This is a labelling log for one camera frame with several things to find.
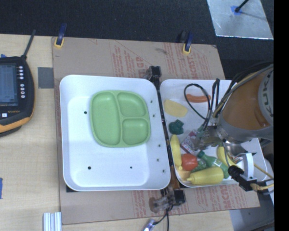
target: green plate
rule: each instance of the green plate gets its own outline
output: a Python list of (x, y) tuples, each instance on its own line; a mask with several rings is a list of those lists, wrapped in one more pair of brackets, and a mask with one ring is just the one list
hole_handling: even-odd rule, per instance
[(105, 90), (94, 94), (90, 122), (96, 141), (107, 147), (140, 145), (151, 134), (146, 102), (131, 91)]

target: white plastic part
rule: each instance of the white plastic part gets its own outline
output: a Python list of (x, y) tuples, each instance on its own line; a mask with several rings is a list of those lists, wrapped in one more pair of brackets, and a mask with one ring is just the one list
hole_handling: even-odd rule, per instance
[[(91, 97), (104, 90), (132, 91), (146, 102), (151, 135), (144, 144), (104, 147), (94, 139)], [(69, 75), (60, 83), (63, 175), (75, 191), (159, 190), (170, 182), (170, 167), (157, 90), (141, 78)]]
[(61, 231), (61, 212), (43, 214), (43, 231)]
[(242, 154), (242, 158), (244, 164), (244, 173), (242, 176), (245, 177), (246, 180), (254, 180), (254, 159), (252, 153)]

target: white tray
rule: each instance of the white tray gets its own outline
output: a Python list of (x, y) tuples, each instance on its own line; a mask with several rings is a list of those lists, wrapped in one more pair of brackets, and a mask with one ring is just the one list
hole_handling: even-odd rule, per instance
[[(103, 90), (133, 91), (146, 101), (149, 140), (109, 148), (92, 134), (90, 98)], [(155, 86), (146, 79), (69, 75), (60, 83), (63, 174), (75, 191), (158, 190), (170, 182), (170, 167)]]
[[(196, 84), (202, 86), (208, 92), (208, 94), (211, 95), (212, 84), (214, 83), (214, 81), (215, 80), (168, 79), (168, 80), (165, 80), (161, 83), (160, 94), (161, 94), (161, 98), (162, 98), (163, 103), (165, 100), (172, 100), (172, 101), (175, 101), (177, 103), (182, 104), (183, 106), (185, 106), (188, 109), (188, 112), (184, 117), (174, 117), (174, 116), (171, 116), (171, 115), (167, 114), (166, 112), (164, 112), (169, 139), (172, 136), (172, 134), (169, 131), (169, 123), (170, 122), (174, 122), (175, 120), (179, 119), (180, 121), (182, 121), (184, 123), (184, 125), (183, 125), (184, 133), (178, 135), (178, 139), (180, 142), (182, 142), (192, 130), (197, 129), (203, 123), (203, 119), (201, 117), (199, 117), (191, 109), (191, 107), (188, 105), (188, 103), (186, 102), (186, 100), (184, 98), (184, 88), (188, 84), (196, 83)], [(220, 81), (219, 99), (221, 99), (223, 97), (223, 95), (225, 94), (226, 90), (229, 87), (230, 82), (231, 82), (230, 80), (221, 80)], [(194, 86), (187, 88), (186, 94), (188, 94), (188, 93), (193, 93), (195, 96), (202, 96), (203, 95), (201, 89), (194, 87)], [(203, 115), (204, 117), (206, 116), (207, 110), (208, 110), (207, 102), (205, 102), (205, 103), (191, 103), (191, 104), (201, 115)], [(241, 145), (248, 152), (251, 152), (251, 153), (256, 152), (256, 154), (253, 156), (254, 163), (256, 163), (260, 168), (262, 168), (263, 170), (266, 171), (267, 170), (266, 163), (264, 161), (263, 152), (261, 150), (259, 140), (258, 139), (252, 139), (251, 141), (245, 142)], [(204, 152), (206, 155), (217, 157), (216, 148), (217, 147), (208, 147), (207, 149), (204, 150)], [(240, 168), (244, 169), (243, 162), (239, 162), (237, 165)], [(179, 182), (182, 185), (184, 185), (186, 187), (191, 187), (191, 188), (200, 187), (200, 186), (191, 184), (189, 181), (183, 180), (180, 177), (177, 169), (175, 169), (175, 172), (176, 172), (176, 176), (177, 176)], [(262, 181), (265, 179), (266, 175), (264, 173), (262, 173), (260, 170), (255, 168), (254, 169), (254, 177), (257, 178), (258, 181)], [(235, 180), (231, 179), (230, 177), (228, 179), (224, 179), (220, 183), (220, 185), (229, 185), (229, 184), (238, 184), (238, 183)]]

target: gray tape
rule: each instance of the gray tape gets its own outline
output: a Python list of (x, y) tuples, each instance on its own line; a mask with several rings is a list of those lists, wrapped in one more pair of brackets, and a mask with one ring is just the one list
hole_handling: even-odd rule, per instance
[(39, 89), (52, 89), (53, 82), (53, 68), (52, 67), (38, 67)]

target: blue tape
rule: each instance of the blue tape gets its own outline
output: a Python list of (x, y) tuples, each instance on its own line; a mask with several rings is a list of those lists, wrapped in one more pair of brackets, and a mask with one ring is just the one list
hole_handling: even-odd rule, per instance
[(2, 188), (3, 188), (3, 179), (0, 177), (0, 199), (2, 199)]
[(237, 8), (237, 6), (231, 6), (231, 11), (232, 13), (234, 13), (235, 15), (241, 15), (242, 11), (241, 9), (239, 10), (239, 12), (236, 12), (235, 9)]

